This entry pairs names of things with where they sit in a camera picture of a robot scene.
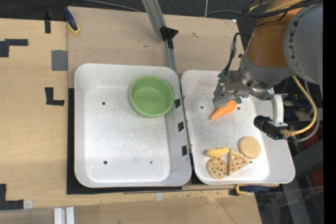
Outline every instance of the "black bracket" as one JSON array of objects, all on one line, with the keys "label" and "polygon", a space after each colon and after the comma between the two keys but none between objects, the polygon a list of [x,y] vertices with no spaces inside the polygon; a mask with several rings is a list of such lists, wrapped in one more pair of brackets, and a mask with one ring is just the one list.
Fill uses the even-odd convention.
[{"label": "black bracket", "polygon": [[14,210],[23,209],[24,201],[6,201],[6,184],[0,184],[0,211],[1,210]]},{"label": "black bracket", "polygon": [[166,40],[168,41],[168,48],[174,49],[173,37],[175,37],[178,32],[179,32],[178,30],[168,28],[168,27],[165,27],[165,26],[162,26],[160,28],[160,33],[161,33],[162,39],[164,41],[166,41]]}]

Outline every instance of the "green bowl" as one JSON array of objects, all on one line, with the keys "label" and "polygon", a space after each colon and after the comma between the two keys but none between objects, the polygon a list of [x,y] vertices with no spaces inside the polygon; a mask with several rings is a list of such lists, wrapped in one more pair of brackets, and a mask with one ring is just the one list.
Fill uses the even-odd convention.
[{"label": "green bowl", "polygon": [[140,115],[147,118],[166,114],[173,106],[174,93],[171,86],[155,76],[141,77],[130,88],[130,100]]}]

